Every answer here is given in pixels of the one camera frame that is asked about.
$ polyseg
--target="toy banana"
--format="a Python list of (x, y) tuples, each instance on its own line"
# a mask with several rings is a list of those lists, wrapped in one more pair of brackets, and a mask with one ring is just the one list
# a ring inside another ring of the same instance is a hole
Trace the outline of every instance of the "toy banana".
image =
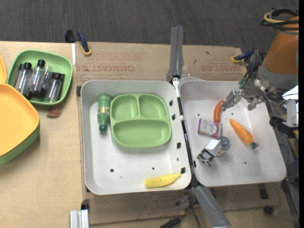
[(144, 181), (144, 184), (148, 188), (159, 188), (171, 185), (175, 182), (176, 179), (181, 177), (185, 173), (186, 168), (182, 168), (181, 171), (177, 174), (167, 174), (159, 177), (151, 177)]

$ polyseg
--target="dark gray floor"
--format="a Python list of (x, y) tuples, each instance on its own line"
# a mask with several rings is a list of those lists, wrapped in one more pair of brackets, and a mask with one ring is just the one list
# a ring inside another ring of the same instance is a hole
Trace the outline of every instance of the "dark gray floor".
[(277, 31), (259, 24), (273, 7), (299, 0), (0, 0), (0, 40), (64, 42), (72, 29), (88, 41), (169, 44), (182, 25), (185, 45), (266, 52)]

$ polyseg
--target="toy carrot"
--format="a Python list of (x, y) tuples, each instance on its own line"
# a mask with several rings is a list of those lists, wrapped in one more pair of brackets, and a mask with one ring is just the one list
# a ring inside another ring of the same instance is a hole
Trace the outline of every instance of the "toy carrot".
[(214, 113), (213, 113), (213, 121), (219, 123), (220, 122), (220, 113), (222, 111), (222, 104), (225, 101), (221, 100), (219, 103), (215, 106), (214, 108)]
[(252, 134), (245, 129), (242, 125), (238, 124), (237, 122), (230, 119), (230, 124), (234, 128), (234, 130), (237, 132), (238, 136), (245, 142), (250, 143), (252, 149), (254, 150), (258, 145), (253, 142), (253, 136)]

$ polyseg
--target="green bottle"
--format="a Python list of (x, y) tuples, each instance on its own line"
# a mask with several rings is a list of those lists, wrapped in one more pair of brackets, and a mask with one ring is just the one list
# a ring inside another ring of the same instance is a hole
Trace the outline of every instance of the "green bottle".
[(107, 124), (110, 119), (110, 96), (100, 95), (98, 97), (98, 120), (99, 131), (106, 132)]

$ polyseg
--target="wooden table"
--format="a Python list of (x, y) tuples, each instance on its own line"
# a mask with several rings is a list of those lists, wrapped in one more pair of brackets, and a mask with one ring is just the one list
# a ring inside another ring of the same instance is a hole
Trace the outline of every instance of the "wooden table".
[[(39, 49), (60, 54), (73, 61), (72, 45), (67, 43), (0, 42), (0, 54), (7, 71), (16, 55), (26, 49)], [(79, 210), (83, 202), (83, 181), (76, 95), (76, 67), (59, 118), (47, 117), (47, 107), (35, 106), (40, 117), (40, 135), (23, 153), (0, 166), (0, 227), (4, 228), (67, 228), (71, 210)], [(275, 183), (279, 204), (288, 208), (284, 193)], [(265, 217), (261, 207), (233, 209), (225, 214), (235, 228), (294, 227), (283, 221)], [(204, 214), (198, 214), (202, 227), (211, 227)], [(169, 218), (127, 221), (94, 225), (101, 228), (154, 228)], [(187, 215), (180, 228), (195, 228), (193, 215)]]

